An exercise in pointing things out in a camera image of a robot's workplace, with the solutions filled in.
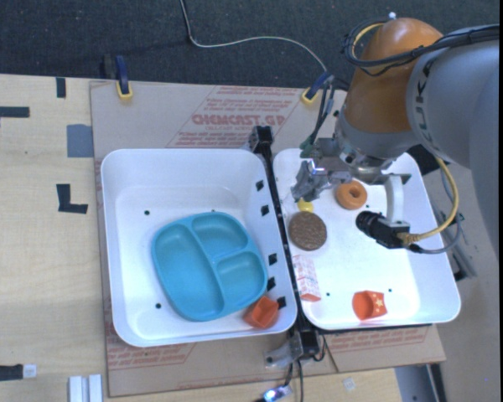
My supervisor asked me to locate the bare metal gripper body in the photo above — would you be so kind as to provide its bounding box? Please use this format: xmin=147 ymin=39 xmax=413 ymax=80
xmin=300 ymin=137 xmax=397 ymax=185

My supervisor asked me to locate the orange doughnut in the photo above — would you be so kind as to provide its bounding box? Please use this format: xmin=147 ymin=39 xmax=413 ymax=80
xmin=334 ymin=181 xmax=369 ymax=211

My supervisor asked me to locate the thin black rod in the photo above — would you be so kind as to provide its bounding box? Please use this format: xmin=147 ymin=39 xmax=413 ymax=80
xmin=260 ymin=140 xmax=315 ymax=338

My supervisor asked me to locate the brown round biscuit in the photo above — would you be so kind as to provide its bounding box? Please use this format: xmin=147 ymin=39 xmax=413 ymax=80
xmin=287 ymin=210 xmax=329 ymax=252

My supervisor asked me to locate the white and red carton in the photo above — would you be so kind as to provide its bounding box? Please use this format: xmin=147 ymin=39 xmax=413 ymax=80
xmin=291 ymin=254 xmax=323 ymax=303

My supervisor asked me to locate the white plastic tray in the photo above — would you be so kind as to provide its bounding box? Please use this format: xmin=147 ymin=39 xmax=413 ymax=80
xmin=100 ymin=147 xmax=298 ymax=348
xmin=272 ymin=147 xmax=462 ymax=332

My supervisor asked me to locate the blue divided plate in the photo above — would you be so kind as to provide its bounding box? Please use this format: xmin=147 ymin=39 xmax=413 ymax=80
xmin=150 ymin=211 xmax=270 ymax=323

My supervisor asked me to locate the red box with yellow stars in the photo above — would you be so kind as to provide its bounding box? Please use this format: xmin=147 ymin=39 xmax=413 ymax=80
xmin=351 ymin=290 xmax=389 ymax=322

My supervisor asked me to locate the orange cup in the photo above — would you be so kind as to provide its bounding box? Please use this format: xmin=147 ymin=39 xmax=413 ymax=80
xmin=242 ymin=295 xmax=281 ymax=331

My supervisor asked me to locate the brown cardboard board red print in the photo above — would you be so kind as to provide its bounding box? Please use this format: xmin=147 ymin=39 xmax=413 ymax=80
xmin=88 ymin=80 xmax=448 ymax=398

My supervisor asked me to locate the black block with thin wires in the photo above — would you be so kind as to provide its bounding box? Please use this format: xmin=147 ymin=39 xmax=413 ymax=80
xmin=248 ymin=125 xmax=275 ymax=155
xmin=293 ymin=328 xmax=322 ymax=359

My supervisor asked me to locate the black cylinder on white bracket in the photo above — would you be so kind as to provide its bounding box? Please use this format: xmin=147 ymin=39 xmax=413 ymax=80
xmin=355 ymin=173 xmax=412 ymax=250

